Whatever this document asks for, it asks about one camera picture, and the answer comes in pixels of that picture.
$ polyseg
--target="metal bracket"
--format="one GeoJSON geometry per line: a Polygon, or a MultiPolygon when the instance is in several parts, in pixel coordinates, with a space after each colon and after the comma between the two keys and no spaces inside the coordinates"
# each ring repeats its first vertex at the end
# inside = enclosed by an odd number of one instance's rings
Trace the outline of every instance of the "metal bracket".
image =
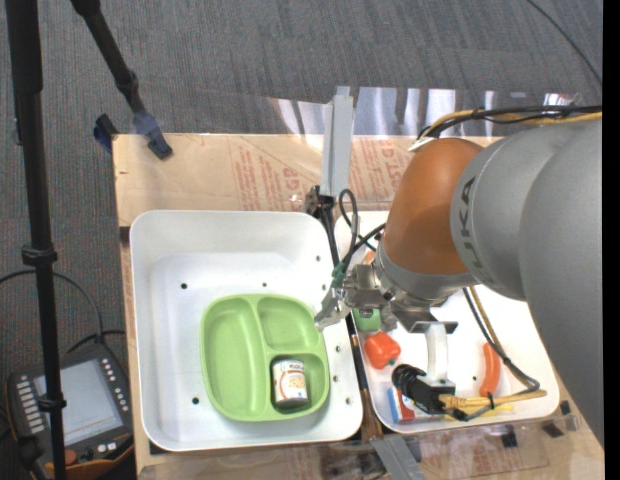
{"type": "Polygon", "coordinates": [[[426,376],[441,385],[448,381],[448,331],[443,322],[432,322],[427,326],[428,369],[426,376]]]}
{"type": "Polygon", "coordinates": [[[344,288],[346,304],[357,308],[363,318],[372,316],[373,309],[383,309],[388,305],[369,265],[355,265],[344,282],[344,288]]]}
{"type": "Polygon", "coordinates": [[[335,94],[325,107],[321,193],[337,196],[348,187],[354,126],[354,99],[335,94]]]}
{"type": "Polygon", "coordinates": [[[395,480],[425,480],[421,466],[398,434],[370,440],[386,470],[395,480]]]}
{"type": "Polygon", "coordinates": [[[430,312],[432,306],[413,306],[403,301],[393,299],[390,301],[390,311],[397,317],[401,325],[410,333],[425,333],[432,324],[442,323],[446,332],[452,334],[458,322],[439,322],[430,312]]]}

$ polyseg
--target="black tripod stand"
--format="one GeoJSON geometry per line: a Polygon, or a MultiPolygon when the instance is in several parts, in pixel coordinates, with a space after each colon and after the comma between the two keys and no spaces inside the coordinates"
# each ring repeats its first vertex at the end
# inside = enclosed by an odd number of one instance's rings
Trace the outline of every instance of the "black tripod stand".
{"type": "MultiPolygon", "coordinates": [[[[99,0],[71,0],[103,55],[119,91],[134,112],[137,132],[146,135],[148,146],[159,158],[172,153],[154,117],[145,109],[138,93],[138,80],[129,70],[101,14],[99,0]]],[[[56,304],[52,264],[57,254],[52,243],[48,185],[45,168],[41,91],[43,75],[37,0],[5,0],[17,132],[23,146],[31,242],[22,248],[23,263],[35,268],[39,319],[43,347],[46,394],[39,409],[50,414],[56,480],[66,479],[61,391],[57,340],[56,304]]]]}

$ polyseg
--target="green plate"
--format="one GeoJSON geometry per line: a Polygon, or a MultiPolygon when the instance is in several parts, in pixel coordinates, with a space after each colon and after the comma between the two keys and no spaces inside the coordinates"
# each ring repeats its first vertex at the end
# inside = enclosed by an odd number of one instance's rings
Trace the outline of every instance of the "green plate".
{"type": "Polygon", "coordinates": [[[238,421],[273,421],[316,411],[330,389],[325,342],[314,314],[283,295],[232,295],[213,301],[201,318],[201,361],[208,396],[223,415],[238,421]],[[308,403],[274,404],[271,365],[301,359],[308,403]]]}

